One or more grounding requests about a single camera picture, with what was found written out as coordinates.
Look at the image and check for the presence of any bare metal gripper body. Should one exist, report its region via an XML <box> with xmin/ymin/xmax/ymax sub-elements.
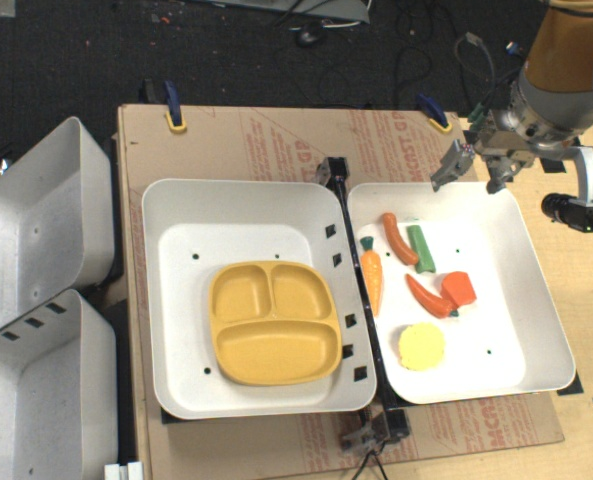
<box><xmin>465</xmin><ymin>109</ymin><xmax>580</xmax><ymax>168</ymax></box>

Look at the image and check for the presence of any green stick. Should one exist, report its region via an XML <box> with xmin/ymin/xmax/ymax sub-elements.
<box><xmin>406</xmin><ymin>224</ymin><xmax>437</xmax><ymax>275</ymax></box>

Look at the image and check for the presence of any orange sausage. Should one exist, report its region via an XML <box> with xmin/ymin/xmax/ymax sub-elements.
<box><xmin>381</xmin><ymin>211</ymin><xmax>421</xmax><ymax>267</ymax></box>

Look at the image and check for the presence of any orange wedge block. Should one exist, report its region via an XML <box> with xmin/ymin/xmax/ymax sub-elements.
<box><xmin>440</xmin><ymin>270</ymin><xmax>478</xmax><ymax>310</ymax></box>

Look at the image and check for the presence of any orange carrot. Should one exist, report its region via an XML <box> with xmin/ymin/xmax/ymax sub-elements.
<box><xmin>359</xmin><ymin>235</ymin><xmax>385</xmax><ymax>319</ymax></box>

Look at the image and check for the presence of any red chili pepper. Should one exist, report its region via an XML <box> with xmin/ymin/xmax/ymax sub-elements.
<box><xmin>405</xmin><ymin>273</ymin><xmax>461</xmax><ymax>320</ymax></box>

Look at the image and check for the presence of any white plastic tray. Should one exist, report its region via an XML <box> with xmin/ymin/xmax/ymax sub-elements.
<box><xmin>0</xmin><ymin>288</ymin><xmax>120</xmax><ymax>480</ymax></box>
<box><xmin>0</xmin><ymin>115</ymin><xmax>116</xmax><ymax>345</ymax></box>
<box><xmin>141</xmin><ymin>177</ymin><xmax>379</xmax><ymax>421</ymax></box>
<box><xmin>346</xmin><ymin>181</ymin><xmax>578</xmax><ymax>406</ymax></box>

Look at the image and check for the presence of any thin black rod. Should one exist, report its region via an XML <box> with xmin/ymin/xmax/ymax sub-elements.
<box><xmin>331</xmin><ymin>176</ymin><xmax>395</xmax><ymax>419</ymax></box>

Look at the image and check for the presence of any yellow round biscuit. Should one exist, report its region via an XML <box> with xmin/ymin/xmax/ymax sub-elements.
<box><xmin>397</xmin><ymin>321</ymin><xmax>447</xmax><ymax>372</ymax></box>

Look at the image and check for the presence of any brown cardboard board red print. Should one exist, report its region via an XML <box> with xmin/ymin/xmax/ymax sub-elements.
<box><xmin>117</xmin><ymin>103</ymin><xmax>567</xmax><ymax>480</ymax></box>

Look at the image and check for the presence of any yellow divided plate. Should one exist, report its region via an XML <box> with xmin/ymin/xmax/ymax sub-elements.
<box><xmin>207</xmin><ymin>260</ymin><xmax>344</xmax><ymax>387</ymax></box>

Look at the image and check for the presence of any black cylinder on white bracket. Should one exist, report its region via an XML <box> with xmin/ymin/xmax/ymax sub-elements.
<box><xmin>541</xmin><ymin>144</ymin><xmax>593</xmax><ymax>234</ymax></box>

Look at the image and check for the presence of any black block with thin wires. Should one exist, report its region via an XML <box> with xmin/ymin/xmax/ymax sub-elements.
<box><xmin>339</xmin><ymin>406</ymin><xmax>412</xmax><ymax>458</ymax></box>
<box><xmin>314</xmin><ymin>156</ymin><xmax>351</xmax><ymax>190</ymax></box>

